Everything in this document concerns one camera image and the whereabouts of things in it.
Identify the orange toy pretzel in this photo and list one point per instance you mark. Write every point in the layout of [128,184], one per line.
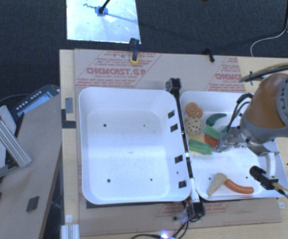
[193,109]

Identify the black cylinder on white bracket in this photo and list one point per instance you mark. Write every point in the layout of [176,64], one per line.
[259,175]

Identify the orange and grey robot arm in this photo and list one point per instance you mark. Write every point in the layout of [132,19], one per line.
[268,101]

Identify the thin black and white rod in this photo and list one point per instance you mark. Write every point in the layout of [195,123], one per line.
[185,143]

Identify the beige toy ice cream cone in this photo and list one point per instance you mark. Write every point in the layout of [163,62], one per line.
[216,183]

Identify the beige toy biscuit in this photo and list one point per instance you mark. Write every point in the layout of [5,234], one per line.
[193,126]

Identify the green toy bean pod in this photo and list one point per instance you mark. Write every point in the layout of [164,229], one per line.
[211,132]

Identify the dark green toy pepper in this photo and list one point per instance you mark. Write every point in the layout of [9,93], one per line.
[212,119]

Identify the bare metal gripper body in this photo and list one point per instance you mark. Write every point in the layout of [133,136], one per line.
[236,136]

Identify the white plastic tray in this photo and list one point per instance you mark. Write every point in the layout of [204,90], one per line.
[131,148]
[236,165]

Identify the brown cardboard board, red print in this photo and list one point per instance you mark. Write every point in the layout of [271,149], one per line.
[149,68]

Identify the yellow toy food piece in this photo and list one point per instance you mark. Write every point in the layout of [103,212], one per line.
[198,138]

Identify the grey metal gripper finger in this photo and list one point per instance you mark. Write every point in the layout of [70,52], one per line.
[220,149]
[222,138]

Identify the red toy tomato slice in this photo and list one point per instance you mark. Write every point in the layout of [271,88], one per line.
[210,141]

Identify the orange toy sausage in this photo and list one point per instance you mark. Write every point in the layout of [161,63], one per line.
[238,187]

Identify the green toy pea pod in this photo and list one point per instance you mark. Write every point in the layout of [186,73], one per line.
[200,147]

